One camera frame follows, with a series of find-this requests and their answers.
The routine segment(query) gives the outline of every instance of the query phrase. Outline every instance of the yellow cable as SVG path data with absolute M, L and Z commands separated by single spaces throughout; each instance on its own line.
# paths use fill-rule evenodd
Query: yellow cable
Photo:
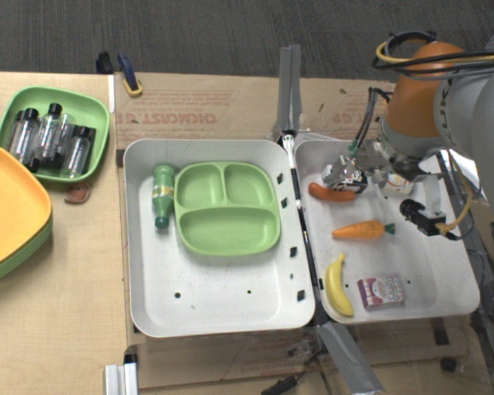
M 439 230 L 439 232 L 442 235 L 445 235 L 446 233 L 452 231 L 456 226 L 459 225 L 459 223 L 465 218 L 465 216 L 468 213 L 468 210 L 470 209 L 470 205 L 472 204 L 472 190 L 470 189 L 470 185 L 467 183 L 467 179 L 464 177 L 463 172 L 455 162 L 454 157 L 450 153 L 450 150 L 447 150 L 448 152 L 448 157 L 450 159 L 450 162 L 454 165 L 454 168 L 458 171 L 459 178 L 463 182 L 463 185 L 467 191 L 467 202 L 465 202 L 463 210 L 459 214 L 459 216 L 456 218 L 454 222 L 451 222 L 450 224 L 446 224 L 444 222 L 441 222 L 439 224 L 436 224 L 436 228 Z
M 416 58 L 396 58 L 390 57 L 382 53 L 382 50 L 386 46 L 387 41 L 379 45 L 375 50 L 375 55 L 379 60 L 385 63 L 404 63 L 417 60 Z M 440 60 L 438 63 L 466 63 L 466 62 L 494 62 L 494 54 L 487 56 L 477 56 L 468 58 L 447 58 L 446 60 Z

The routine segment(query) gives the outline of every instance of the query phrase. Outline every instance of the carrot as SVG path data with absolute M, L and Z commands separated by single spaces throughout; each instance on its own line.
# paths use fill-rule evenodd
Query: carrot
M 331 232 L 334 239 L 378 239 L 384 232 L 395 234 L 395 224 L 380 221 L 363 221 L 346 225 Z
M 310 183 L 307 187 L 311 196 L 330 202 L 351 202 L 355 199 L 355 192 L 351 190 L 333 190 L 318 183 Z

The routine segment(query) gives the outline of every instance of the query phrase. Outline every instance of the green bottle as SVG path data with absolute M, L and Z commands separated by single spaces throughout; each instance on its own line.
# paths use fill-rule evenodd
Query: green bottle
M 156 227 L 164 230 L 168 228 L 168 217 L 174 209 L 174 168 L 171 165 L 159 164 L 154 168 L 153 174 L 151 201 L 156 211 Z

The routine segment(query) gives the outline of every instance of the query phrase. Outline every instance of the green bottle cap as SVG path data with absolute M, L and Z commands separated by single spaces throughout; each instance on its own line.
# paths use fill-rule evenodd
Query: green bottle cap
M 158 216 L 156 218 L 156 227 L 160 230 L 165 230 L 168 228 L 168 218 L 166 216 Z

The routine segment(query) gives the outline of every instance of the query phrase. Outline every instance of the white plastic tray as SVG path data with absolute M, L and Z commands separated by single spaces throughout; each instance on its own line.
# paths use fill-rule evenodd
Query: white plastic tray
M 423 205 L 422 184 L 412 193 L 395 194 L 385 198 L 380 190 L 369 184 L 355 201 L 345 203 L 322 202 L 307 193 L 307 186 L 321 184 L 321 171 L 341 154 L 347 154 L 346 141 L 304 141 L 295 150 L 296 168 L 301 183 L 305 222 L 319 278 L 340 253 L 346 255 L 343 264 L 343 287 L 351 301 L 354 316 L 339 314 L 321 291 L 324 309 L 341 323 L 379 322 L 395 319 L 453 316 L 473 312 L 479 303 L 479 290 L 468 254 L 461 241 L 450 241 L 441 236 L 427 237 L 404 219 L 399 204 L 405 198 Z M 422 169 L 438 172 L 437 159 L 422 164 Z M 445 184 L 440 180 L 441 210 L 447 222 L 455 219 Z M 331 231 L 352 222 L 379 220 L 394 222 L 395 235 L 384 234 L 370 242 L 341 241 L 331 237 Z M 404 305 L 365 310 L 357 287 L 361 278 L 397 273 L 402 280 Z
M 282 223 L 280 239 L 269 251 L 202 256 L 184 247 L 173 217 L 166 232 L 155 229 L 154 166 L 170 164 L 179 172 L 204 161 L 250 162 L 268 174 Z M 288 159 L 280 146 L 260 140 L 144 139 L 127 148 L 123 165 L 130 307 L 140 331 L 182 337 L 301 328 L 311 320 L 315 300 Z

